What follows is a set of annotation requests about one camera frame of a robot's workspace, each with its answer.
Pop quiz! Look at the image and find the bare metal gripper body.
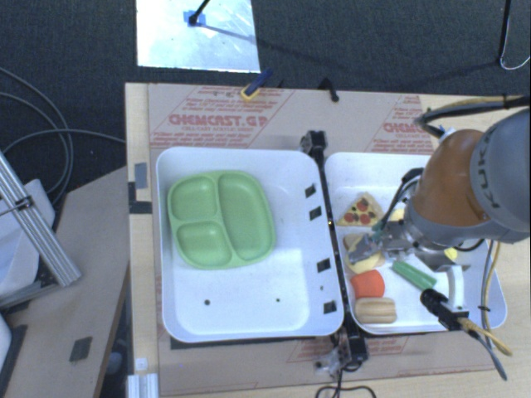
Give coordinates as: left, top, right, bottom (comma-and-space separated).
380, 221, 433, 264

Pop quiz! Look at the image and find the yellow and tan toy biscuit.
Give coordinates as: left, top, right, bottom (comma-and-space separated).
343, 232, 385, 275

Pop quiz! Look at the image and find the orange toy carrot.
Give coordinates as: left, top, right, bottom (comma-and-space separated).
350, 269, 386, 300

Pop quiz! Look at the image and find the green toy stick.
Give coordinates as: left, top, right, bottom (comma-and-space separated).
392, 260, 438, 292

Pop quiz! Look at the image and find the toy pizza slice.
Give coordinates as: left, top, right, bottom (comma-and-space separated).
335, 192, 384, 228

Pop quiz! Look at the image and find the thin black rod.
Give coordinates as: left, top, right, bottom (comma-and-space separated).
313, 147, 357, 336

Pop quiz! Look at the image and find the toy hot dog bun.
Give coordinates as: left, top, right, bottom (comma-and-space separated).
353, 296, 397, 324

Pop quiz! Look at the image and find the white plastic tray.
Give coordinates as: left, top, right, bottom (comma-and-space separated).
324, 151, 508, 334
155, 146, 346, 343

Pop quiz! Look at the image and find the green divided plate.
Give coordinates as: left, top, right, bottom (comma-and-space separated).
167, 170, 277, 270

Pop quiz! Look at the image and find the brown cardboard board red print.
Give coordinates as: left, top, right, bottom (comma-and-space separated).
147, 83, 512, 397

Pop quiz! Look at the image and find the black cylinder on white bracket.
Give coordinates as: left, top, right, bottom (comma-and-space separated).
419, 263, 470, 332

